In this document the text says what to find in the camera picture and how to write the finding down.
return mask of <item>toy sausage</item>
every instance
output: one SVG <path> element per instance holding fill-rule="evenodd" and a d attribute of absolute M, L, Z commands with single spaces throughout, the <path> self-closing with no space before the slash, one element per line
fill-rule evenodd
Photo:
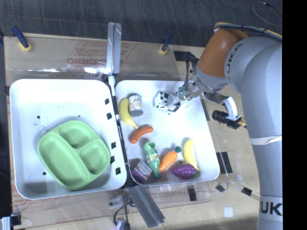
<path fill-rule="evenodd" d="M 154 129 L 154 128 L 151 127 L 151 126 L 145 126 L 145 127 L 143 127 L 143 128 L 137 129 L 137 130 L 134 132 L 134 134 L 131 136 L 130 142 L 131 142 L 132 144 L 137 143 L 141 136 L 153 132 L 153 129 Z"/>

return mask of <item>purple package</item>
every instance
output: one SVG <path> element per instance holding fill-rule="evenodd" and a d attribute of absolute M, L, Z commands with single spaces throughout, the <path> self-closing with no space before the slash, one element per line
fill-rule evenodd
<path fill-rule="evenodd" d="M 138 181 L 144 183 L 149 178 L 150 174 L 153 170 L 144 162 L 140 161 L 135 168 L 131 171 L 131 174 L 136 178 Z"/>

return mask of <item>tin can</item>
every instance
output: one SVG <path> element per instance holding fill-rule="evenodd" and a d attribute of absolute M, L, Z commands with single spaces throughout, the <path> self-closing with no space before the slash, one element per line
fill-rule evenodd
<path fill-rule="evenodd" d="M 129 100 L 129 113 L 131 116 L 137 117 L 143 114 L 142 110 L 142 97 L 138 94 L 131 94 Z"/>

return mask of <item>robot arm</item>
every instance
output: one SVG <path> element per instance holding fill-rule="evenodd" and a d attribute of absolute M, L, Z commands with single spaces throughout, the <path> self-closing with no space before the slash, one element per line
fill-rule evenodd
<path fill-rule="evenodd" d="M 258 33 L 249 36 L 248 32 Z M 217 24 L 181 101 L 199 95 L 227 103 L 228 119 L 235 105 L 219 91 L 229 85 L 241 94 L 245 122 L 260 179 L 259 230 L 283 229 L 282 181 L 282 43 L 270 31 Z"/>

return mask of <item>white tape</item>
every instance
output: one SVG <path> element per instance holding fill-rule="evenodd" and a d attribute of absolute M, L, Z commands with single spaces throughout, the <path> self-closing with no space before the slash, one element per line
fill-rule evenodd
<path fill-rule="evenodd" d="M 283 139 L 283 136 L 270 136 L 262 138 L 249 138 L 249 141 L 252 145 L 267 145 L 272 142 L 280 141 Z"/>
<path fill-rule="evenodd" d="M 283 198 L 261 195 L 259 212 L 260 218 L 283 221 Z"/>
<path fill-rule="evenodd" d="M 232 211 L 232 207 L 224 207 L 224 216 L 227 218 L 234 217 L 234 213 Z"/>

